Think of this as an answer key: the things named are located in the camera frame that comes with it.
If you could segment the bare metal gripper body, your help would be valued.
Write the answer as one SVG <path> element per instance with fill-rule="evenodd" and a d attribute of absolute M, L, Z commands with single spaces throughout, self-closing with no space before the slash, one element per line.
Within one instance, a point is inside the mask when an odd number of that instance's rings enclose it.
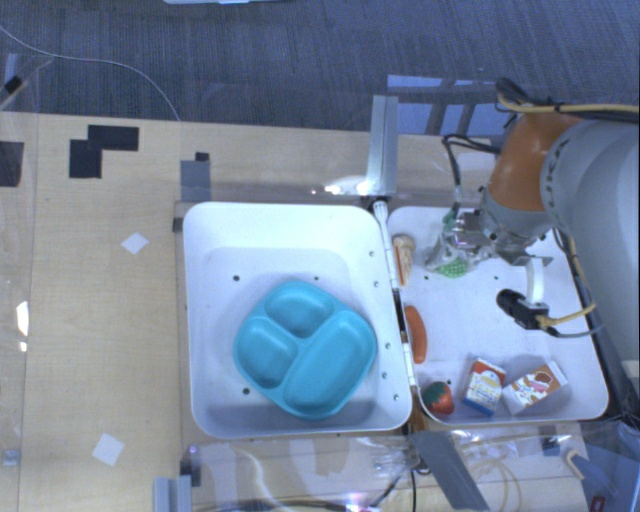
<path fill-rule="evenodd" d="M 443 239 L 451 247 L 452 261 L 465 261 L 466 251 L 481 248 L 489 252 L 489 259 L 498 257 L 492 242 L 480 227 L 479 213 L 476 210 L 449 210 L 443 218 Z"/>

